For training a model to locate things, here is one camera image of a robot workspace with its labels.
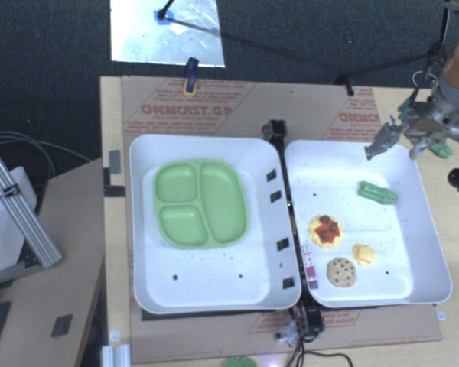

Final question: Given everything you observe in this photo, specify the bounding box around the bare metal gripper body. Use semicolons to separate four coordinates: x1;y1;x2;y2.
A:
405;98;459;147

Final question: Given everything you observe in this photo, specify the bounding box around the green toy asparagus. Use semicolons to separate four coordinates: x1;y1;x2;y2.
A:
357;180;399;206

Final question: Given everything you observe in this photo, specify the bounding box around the brown cardboard board red print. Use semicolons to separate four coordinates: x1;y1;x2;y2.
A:
120;75;444;365

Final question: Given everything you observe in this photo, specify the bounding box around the white plastic tray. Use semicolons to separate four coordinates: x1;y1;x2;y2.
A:
284;139;454;309
128;133;303;316

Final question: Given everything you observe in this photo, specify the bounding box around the thin black and white rod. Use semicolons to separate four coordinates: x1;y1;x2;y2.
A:
274;135;311;313

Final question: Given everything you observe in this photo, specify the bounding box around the yellow toy food lump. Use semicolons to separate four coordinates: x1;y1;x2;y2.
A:
351;242;377;268

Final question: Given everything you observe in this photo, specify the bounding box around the brown chocolate chip biscuit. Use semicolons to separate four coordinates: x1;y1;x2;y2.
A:
326;256;358;289

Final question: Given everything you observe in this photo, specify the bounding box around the white and red packet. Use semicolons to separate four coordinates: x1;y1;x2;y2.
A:
301;242;320;291

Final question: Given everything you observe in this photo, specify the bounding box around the green divided plate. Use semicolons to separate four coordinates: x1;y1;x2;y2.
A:
151;158;251;250

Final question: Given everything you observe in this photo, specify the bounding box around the green ribbed toy leaf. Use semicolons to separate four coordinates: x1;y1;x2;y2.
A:
225;355;258;367

